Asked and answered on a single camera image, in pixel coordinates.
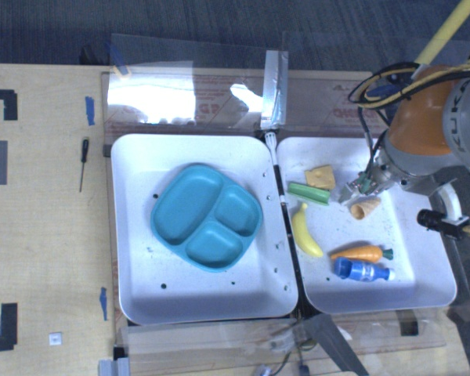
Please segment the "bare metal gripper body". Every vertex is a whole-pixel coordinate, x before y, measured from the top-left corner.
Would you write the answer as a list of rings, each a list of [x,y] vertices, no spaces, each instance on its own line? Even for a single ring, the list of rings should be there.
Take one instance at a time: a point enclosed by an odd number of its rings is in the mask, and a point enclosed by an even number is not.
[[[377,197],[394,186],[406,186],[407,177],[397,167],[388,164],[373,164],[352,182],[353,194],[362,197]]]

